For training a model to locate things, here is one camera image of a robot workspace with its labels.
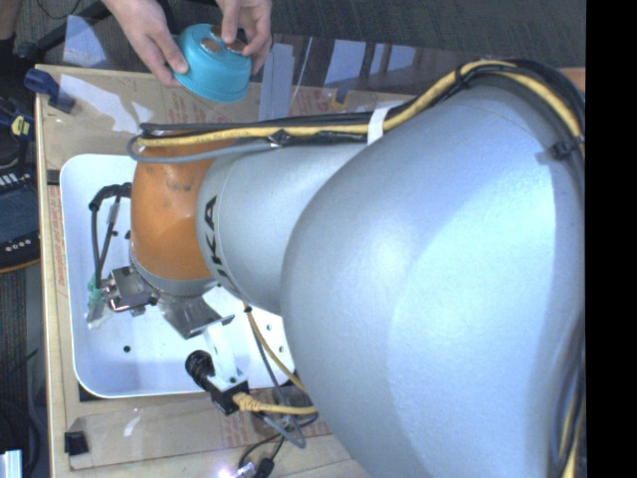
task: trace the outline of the blue cup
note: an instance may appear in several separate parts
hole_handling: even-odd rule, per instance
[[[226,46],[214,32],[212,25],[200,23],[179,34],[177,45],[190,69],[184,75],[173,71],[173,75],[202,98],[219,103],[241,101],[248,92],[252,62],[233,45]]]

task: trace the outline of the black wire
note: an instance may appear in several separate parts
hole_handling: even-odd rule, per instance
[[[31,359],[33,356],[35,356],[38,353],[38,350],[35,349],[34,351],[32,351],[28,356],[26,356],[24,359],[22,359],[22,361],[20,361],[18,364],[16,364],[13,369],[9,370],[8,373],[5,373],[4,377],[2,377],[2,380],[0,380],[0,384],[4,384],[7,380],[9,380],[9,378],[11,378],[11,375],[13,375],[16,371],[18,371],[20,368],[22,368],[25,364],[27,364],[27,362],[29,361],[29,359]]]
[[[252,307],[248,307],[246,309],[246,311],[251,311],[251,310],[252,310]],[[254,336],[255,342],[257,343],[257,349],[259,350],[259,354],[261,355],[261,360],[263,361],[264,365],[266,366],[266,370],[268,371],[268,375],[270,376],[270,380],[272,381],[272,384],[274,385],[275,390],[276,390],[277,394],[279,395],[279,398],[281,399],[281,402],[284,405],[290,405],[289,401],[288,401],[288,398],[286,397],[286,395],[283,393],[283,390],[279,386],[279,382],[277,381],[277,378],[275,377],[275,373],[272,371],[272,367],[270,366],[270,362],[268,361],[268,358],[266,357],[266,352],[264,351],[263,346],[261,345],[261,341],[257,337],[257,333],[252,328],[252,325],[250,325],[250,329],[252,330],[252,335]],[[303,433],[301,432],[301,428],[299,427],[299,423],[297,422],[297,419],[294,416],[290,416],[290,421],[292,422],[292,425],[295,427],[295,431],[297,432],[297,434],[301,437],[301,443],[298,443],[296,440],[293,440],[291,438],[292,436],[288,437],[288,438],[295,445],[299,446],[300,448],[304,448],[305,444],[306,444],[306,440],[305,440],[305,438],[303,436]],[[288,435],[290,435],[290,432],[287,429],[285,429],[284,427],[281,427],[281,425],[279,425],[279,427],[282,428]]]
[[[391,119],[403,112],[408,108],[417,98],[411,100],[389,110],[387,118]],[[157,139],[171,139],[180,137],[182,135],[203,134],[211,131],[219,131],[225,129],[243,129],[243,128],[259,128],[259,127],[294,127],[301,126],[306,127],[308,125],[349,125],[367,123],[371,118],[373,112],[360,112],[360,113],[348,113],[348,114],[322,114],[316,116],[307,117],[286,117],[282,119],[270,119],[259,120],[253,122],[239,122],[239,123],[226,123],[226,122],[193,122],[193,123],[153,123],[143,122],[139,125],[145,137],[152,136]],[[172,134],[155,135],[154,132],[158,131],[173,131]]]
[[[312,423],[314,423],[315,421],[317,421],[319,419],[319,415],[318,414],[313,414],[312,418],[310,418],[307,421],[304,421],[303,423],[299,424],[300,428],[305,428],[309,425],[311,425]],[[270,456],[270,458],[272,458],[274,460],[274,458],[277,456],[277,454],[279,453],[279,450],[281,450],[281,446],[283,446],[283,443],[286,441],[286,438],[283,437],[280,434],[275,434],[275,435],[271,435],[270,437],[264,439],[263,441],[259,441],[258,443],[250,446],[250,448],[248,448],[243,455],[241,455],[241,458],[239,459],[239,463],[237,465],[237,467],[242,468],[243,466],[246,465],[246,459],[248,458],[248,456],[254,452],[256,449],[260,448],[261,446],[263,446],[264,444],[268,444],[271,441],[274,441],[277,438],[281,438],[281,440],[279,441],[279,444],[275,447],[275,450],[273,451],[272,455]]]
[[[113,205],[120,203],[123,197],[130,198],[130,189],[130,182],[104,186],[89,204],[89,208],[91,209],[91,242],[93,245],[96,289],[99,289],[102,285],[102,271],[106,262],[106,253],[108,251],[108,246],[110,245],[110,238],[114,233],[113,230],[116,222],[116,218],[108,222],[103,249],[100,251],[100,245],[98,243],[98,212],[100,212],[102,202],[106,198],[115,197]]]
[[[31,447],[31,435],[32,435],[31,432],[33,432],[33,441],[34,441],[33,452],[30,452],[31,454],[29,455],[29,462],[23,463],[22,465],[22,467],[24,468],[24,474],[26,478],[29,478],[31,474],[33,473],[33,470],[35,469],[38,463],[38,460],[40,459],[40,450],[41,450],[40,430],[38,429],[38,425],[36,424],[36,422],[34,421],[33,417],[31,416],[29,412],[26,412],[24,409],[20,408],[18,405],[16,405],[10,400],[7,400],[6,398],[0,398],[0,404],[4,404],[5,406],[10,407],[11,409],[15,410],[16,412],[18,412],[18,414],[20,414],[21,416],[25,417],[28,420],[29,447]]]
[[[464,88],[469,81],[481,75],[493,73],[514,73],[527,76],[552,89],[556,95],[559,96],[562,102],[565,103],[574,113],[582,134],[585,134],[585,97],[564,73],[533,61],[510,60],[505,62],[515,65],[479,66],[462,77],[462,82],[459,82],[454,89],[457,90],[460,84],[462,84],[462,87]],[[444,99],[448,99],[451,95],[453,94],[448,92]]]
[[[367,143],[367,135],[321,130],[316,132],[312,136],[287,135],[284,139],[278,141],[278,143],[282,146],[331,145],[331,144],[340,144],[340,143]]]
[[[6,447],[15,446],[16,437],[13,433],[13,428],[11,428],[11,423],[9,422],[9,419],[7,418],[7,416],[5,416],[5,414],[2,412],[1,409],[0,409],[0,434],[2,434],[3,437],[8,437],[9,439]],[[0,447],[0,451],[4,452],[4,450],[5,450],[4,447]]]
[[[73,6],[73,9],[71,9],[68,13],[61,16],[54,16],[44,7],[40,0],[36,0],[36,3],[38,4],[38,7],[40,7],[40,10],[42,10],[42,12],[44,12],[52,20],[63,20],[65,18],[68,18],[71,14],[78,10],[78,7],[80,7],[80,2],[82,2],[82,0],[77,0],[75,5]]]

